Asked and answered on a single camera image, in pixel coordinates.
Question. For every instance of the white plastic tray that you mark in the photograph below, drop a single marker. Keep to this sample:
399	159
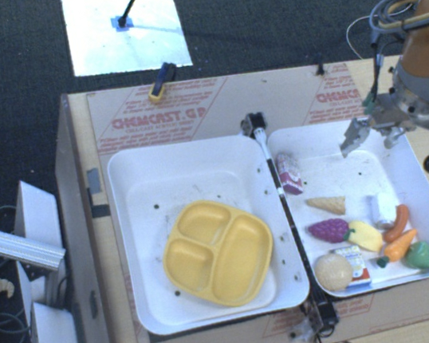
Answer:
363	167
146	226

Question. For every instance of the purple grapes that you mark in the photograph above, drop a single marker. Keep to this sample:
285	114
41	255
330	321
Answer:
329	230

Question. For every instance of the beige pizza slice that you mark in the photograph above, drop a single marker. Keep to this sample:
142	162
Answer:
329	205

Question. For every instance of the orange sausage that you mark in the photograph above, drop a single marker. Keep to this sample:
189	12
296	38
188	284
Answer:
399	223

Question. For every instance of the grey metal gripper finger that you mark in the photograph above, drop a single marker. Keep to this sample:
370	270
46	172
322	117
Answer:
393	135
356	134

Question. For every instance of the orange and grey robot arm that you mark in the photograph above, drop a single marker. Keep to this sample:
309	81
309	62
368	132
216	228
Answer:
427	52

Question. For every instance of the beige round bread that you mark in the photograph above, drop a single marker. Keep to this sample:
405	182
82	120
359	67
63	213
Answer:
333	272

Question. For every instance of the yellow toy pepper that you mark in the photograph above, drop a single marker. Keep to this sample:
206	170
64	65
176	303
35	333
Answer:
366	236

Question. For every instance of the thin black and white rod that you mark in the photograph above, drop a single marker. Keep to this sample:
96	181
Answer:
288	215

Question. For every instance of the orange carrot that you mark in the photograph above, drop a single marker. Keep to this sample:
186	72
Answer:
400	247

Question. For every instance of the brown cardboard board, red print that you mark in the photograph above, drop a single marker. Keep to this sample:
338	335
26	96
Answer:
188	110

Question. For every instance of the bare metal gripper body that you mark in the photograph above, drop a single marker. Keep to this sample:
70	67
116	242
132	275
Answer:
391	112

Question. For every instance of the yellow divided plate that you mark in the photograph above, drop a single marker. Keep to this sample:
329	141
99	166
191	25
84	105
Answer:
219	252

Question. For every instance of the green toy pepper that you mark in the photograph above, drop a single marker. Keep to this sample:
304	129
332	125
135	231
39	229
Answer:
419	255

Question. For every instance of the white carton, blue orange print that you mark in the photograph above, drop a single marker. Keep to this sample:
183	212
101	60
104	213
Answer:
357	265

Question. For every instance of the pink and white carton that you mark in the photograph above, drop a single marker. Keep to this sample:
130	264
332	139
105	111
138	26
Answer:
289	173

